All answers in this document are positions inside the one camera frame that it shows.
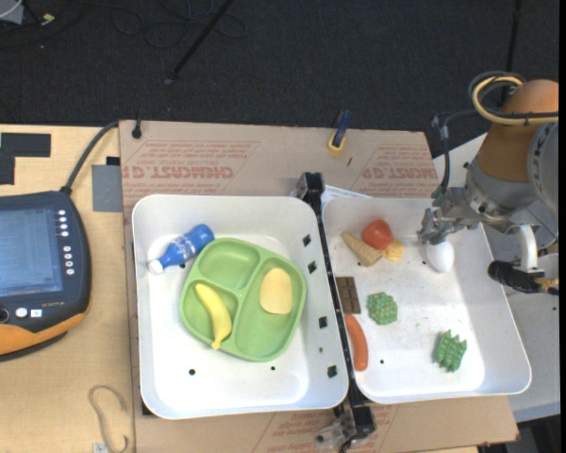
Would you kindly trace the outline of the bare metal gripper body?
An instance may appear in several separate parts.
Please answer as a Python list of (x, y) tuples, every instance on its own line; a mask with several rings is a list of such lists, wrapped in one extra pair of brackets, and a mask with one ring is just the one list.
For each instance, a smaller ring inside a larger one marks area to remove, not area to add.
[(453, 234), (464, 228), (473, 229), (480, 222), (460, 187), (451, 187), (444, 193), (438, 193), (430, 208), (434, 214), (434, 232), (437, 229), (449, 228)]

